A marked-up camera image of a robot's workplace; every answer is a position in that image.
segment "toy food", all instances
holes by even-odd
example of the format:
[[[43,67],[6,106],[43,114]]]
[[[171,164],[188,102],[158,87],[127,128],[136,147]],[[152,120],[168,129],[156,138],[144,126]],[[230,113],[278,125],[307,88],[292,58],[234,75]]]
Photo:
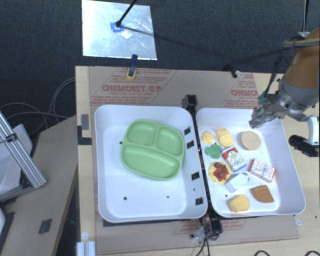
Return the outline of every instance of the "toy food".
[[[213,159],[220,158],[221,147],[216,143],[205,148],[205,153]]]
[[[267,185],[254,187],[251,189],[251,192],[262,203],[272,203],[275,201]]]
[[[251,168],[249,170],[251,174],[268,183],[272,181],[275,171],[275,168],[268,166],[266,163],[256,158],[252,161]]]
[[[261,145],[259,136],[250,130],[242,133],[241,142],[247,150],[257,150]]]
[[[236,172],[247,165],[234,146],[228,147],[222,151],[221,154],[233,172]]]
[[[207,130],[205,130],[201,134],[200,138],[204,144],[211,144],[216,141],[216,137],[210,131],[207,131]]]
[[[229,181],[225,184],[227,189],[233,193],[236,190],[243,187],[249,181],[249,177],[245,173],[239,173],[234,177],[230,178]]]
[[[230,202],[231,210],[235,213],[247,211],[249,209],[249,206],[249,199],[243,194],[238,195]]]
[[[232,135],[228,132],[226,128],[221,128],[216,131],[219,143],[224,147],[230,147],[234,143]]]
[[[209,177],[218,184],[226,184],[231,176],[231,171],[223,162],[214,162],[208,170]]]

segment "yellow clip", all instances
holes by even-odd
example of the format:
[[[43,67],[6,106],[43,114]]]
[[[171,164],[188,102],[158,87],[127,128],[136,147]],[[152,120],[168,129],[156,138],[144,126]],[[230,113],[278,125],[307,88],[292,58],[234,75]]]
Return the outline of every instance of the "yellow clip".
[[[128,72],[126,73],[126,78],[127,78],[128,80],[133,80],[133,79],[135,79],[135,77],[136,77],[136,70],[133,71],[132,76],[129,75],[129,72],[130,72],[130,68],[128,68]]]

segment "black bracket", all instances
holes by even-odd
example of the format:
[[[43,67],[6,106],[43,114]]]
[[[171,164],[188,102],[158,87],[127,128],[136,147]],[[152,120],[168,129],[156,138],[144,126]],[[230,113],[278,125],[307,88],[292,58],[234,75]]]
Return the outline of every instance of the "black bracket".
[[[212,235],[209,237],[209,239],[216,240],[216,239],[218,239],[219,234],[221,234],[223,232],[223,228],[221,225],[221,217],[216,213],[216,211],[214,210],[212,203],[211,203],[208,181],[206,179],[206,176],[207,176],[206,168],[203,164],[204,161],[203,161],[203,157],[202,157],[200,137],[199,137],[197,120],[196,120],[196,105],[198,103],[197,97],[196,97],[196,95],[186,95],[182,99],[181,103],[182,103],[182,107],[184,109],[186,109],[192,116],[194,133],[195,133],[195,138],[196,138],[196,142],[197,142],[199,157],[202,160],[201,161],[201,170],[202,170],[202,175],[203,175],[203,182],[204,182],[204,187],[205,187],[205,192],[206,192],[206,198],[208,201],[207,213],[209,214],[209,219],[210,219],[211,229],[212,229]]]

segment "black connector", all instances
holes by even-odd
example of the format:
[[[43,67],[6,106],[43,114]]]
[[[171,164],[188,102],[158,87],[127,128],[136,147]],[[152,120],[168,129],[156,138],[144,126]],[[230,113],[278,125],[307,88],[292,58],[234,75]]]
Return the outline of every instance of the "black connector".
[[[319,145],[309,144],[304,137],[292,135],[289,138],[289,144],[294,147],[295,150],[301,151],[308,157],[319,157]]]

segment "black sticker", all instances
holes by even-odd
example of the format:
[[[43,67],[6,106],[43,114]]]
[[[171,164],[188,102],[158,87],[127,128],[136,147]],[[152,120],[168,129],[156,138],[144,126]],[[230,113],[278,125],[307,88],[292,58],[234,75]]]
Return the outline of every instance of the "black sticker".
[[[191,179],[192,179],[192,180],[195,180],[195,179],[198,179],[198,178],[200,178],[200,174],[199,174],[198,171],[195,172],[195,173],[193,173],[193,174],[191,174]]]
[[[184,135],[187,135],[191,132],[190,127],[188,127],[187,129],[184,130]]]
[[[52,218],[43,220],[41,222],[41,226],[40,226],[40,229],[39,229],[38,233],[39,234],[43,234],[43,233],[49,232],[50,227],[51,227],[51,222],[52,222]]]
[[[192,141],[190,141],[190,142],[188,142],[187,144],[186,144],[186,148],[187,149],[190,149],[191,147],[193,147],[195,145],[195,143],[194,143],[194,141],[192,140]]]
[[[197,198],[197,199],[195,200],[195,205],[196,205],[196,206],[197,206],[197,205],[201,205],[201,204],[203,204],[203,203],[204,203],[204,200],[203,200],[202,197]]]

